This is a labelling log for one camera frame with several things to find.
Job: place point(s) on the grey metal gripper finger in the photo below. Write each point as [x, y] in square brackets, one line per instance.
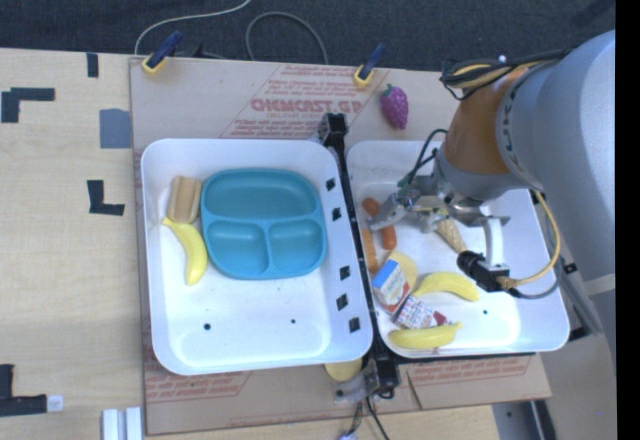
[387, 212]
[426, 223]

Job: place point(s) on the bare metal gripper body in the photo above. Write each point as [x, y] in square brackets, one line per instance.
[430, 202]

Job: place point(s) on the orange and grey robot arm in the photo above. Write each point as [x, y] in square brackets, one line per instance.
[565, 128]

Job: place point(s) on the orange sausage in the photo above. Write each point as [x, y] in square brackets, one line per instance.
[370, 205]
[389, 238]

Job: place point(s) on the tan ice cream cone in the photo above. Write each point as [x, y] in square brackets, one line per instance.
[452, 234]

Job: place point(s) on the thin black rod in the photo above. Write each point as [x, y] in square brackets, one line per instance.
[352, 228]

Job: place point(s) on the orange bread piece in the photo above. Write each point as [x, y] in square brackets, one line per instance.
[369, 250]

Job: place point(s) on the yellow banana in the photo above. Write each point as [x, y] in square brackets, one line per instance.
[447, 284]
[425, 336]
[195, 250]

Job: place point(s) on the blue and orange carton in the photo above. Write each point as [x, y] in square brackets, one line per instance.
[391, 285]

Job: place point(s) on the red and white packet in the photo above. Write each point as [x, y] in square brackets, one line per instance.
[417, 314]

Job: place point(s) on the purple grapes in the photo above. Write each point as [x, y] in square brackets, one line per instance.
[395, 105]

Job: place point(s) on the white plastic tray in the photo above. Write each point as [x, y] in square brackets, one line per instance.
[250, 323]
[505, 318]

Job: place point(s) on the blue divided plate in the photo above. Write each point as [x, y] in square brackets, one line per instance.
[262, 223]

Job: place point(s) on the yellow lemon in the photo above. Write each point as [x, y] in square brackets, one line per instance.
[344, 369]

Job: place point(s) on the tan hot dog bun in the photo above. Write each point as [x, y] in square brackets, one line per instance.
[184, 198]

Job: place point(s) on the brown cardboard board red print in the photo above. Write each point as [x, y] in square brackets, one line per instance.
[200, 98]

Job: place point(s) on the black cylinder on white bracket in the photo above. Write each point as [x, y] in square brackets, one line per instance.
[492, 273]

